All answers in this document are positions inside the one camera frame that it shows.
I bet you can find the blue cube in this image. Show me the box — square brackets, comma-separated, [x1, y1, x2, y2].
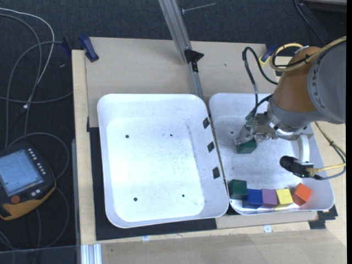
[246, 188, 264, 206]

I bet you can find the orange cube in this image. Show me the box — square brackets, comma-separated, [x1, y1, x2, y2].
[291, 183, 314, 207]

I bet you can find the white plastic tray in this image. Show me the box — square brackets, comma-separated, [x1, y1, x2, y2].
[208, 92, 336, 216]
[96, 92, 230, 229]

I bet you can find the black cylinder on white bracket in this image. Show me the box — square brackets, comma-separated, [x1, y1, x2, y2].
[279, 134, 315, 179]

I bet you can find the dark green cube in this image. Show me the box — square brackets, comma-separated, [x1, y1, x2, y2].
[228, 179, 248, 199]

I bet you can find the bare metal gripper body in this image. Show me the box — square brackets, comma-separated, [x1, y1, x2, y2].
[249, 113, 303, 142]

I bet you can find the purple cube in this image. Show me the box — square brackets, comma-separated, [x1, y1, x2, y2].
[261, 188, 278, 206]

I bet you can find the yellow cube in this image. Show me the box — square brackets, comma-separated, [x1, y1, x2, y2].
[275, 188, 294, 207]

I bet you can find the brown cardboard board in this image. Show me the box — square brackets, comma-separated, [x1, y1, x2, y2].
[84, 36, 320, 230]

